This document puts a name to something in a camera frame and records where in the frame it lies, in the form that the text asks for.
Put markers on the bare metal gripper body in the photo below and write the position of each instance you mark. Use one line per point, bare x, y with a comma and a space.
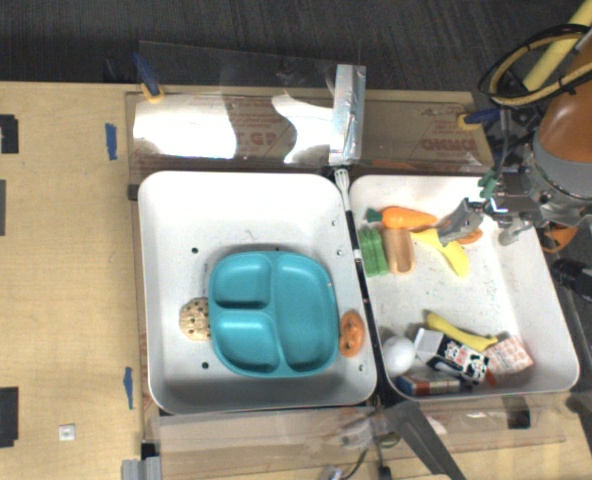
516, 198

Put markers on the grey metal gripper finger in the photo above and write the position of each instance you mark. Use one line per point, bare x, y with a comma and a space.
513, 230
461, 220

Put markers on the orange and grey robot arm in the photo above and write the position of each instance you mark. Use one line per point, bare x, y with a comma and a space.
573, 123

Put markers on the orange slice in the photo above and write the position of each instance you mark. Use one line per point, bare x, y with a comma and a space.
472, 238

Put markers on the yellow banana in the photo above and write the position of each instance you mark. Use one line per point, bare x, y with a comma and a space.
456, 258
458, 334

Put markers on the orange carrot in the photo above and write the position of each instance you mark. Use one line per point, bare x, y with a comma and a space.
406, 217

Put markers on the white plastic tray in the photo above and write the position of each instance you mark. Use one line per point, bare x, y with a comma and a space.
516, 293
186, 218

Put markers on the sausage in bread bun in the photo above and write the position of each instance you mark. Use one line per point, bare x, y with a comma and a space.
400, 250

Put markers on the green ridged toy food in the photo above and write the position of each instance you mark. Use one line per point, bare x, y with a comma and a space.
373, 250

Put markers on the pink and white packet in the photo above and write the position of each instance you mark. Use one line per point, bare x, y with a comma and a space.
510, 355

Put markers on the white cow print carton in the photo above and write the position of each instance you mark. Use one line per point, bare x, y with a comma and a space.
456, 358

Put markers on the white egg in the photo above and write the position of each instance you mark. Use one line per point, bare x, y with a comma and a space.
399, 355

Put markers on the orange pretzel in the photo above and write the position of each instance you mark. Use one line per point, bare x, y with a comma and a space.
351, 335

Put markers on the blue and red box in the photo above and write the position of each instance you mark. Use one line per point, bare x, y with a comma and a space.
428, 384

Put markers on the blue divided plate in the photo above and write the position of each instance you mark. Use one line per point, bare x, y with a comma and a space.
276, 313

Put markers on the chocolate chip biscuit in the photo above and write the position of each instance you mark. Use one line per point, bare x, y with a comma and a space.
193, 319

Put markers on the small white square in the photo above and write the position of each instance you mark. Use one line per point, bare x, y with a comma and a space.
66, 432

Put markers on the black cylinder on white bracket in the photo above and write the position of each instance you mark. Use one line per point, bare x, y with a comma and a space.
576, 278

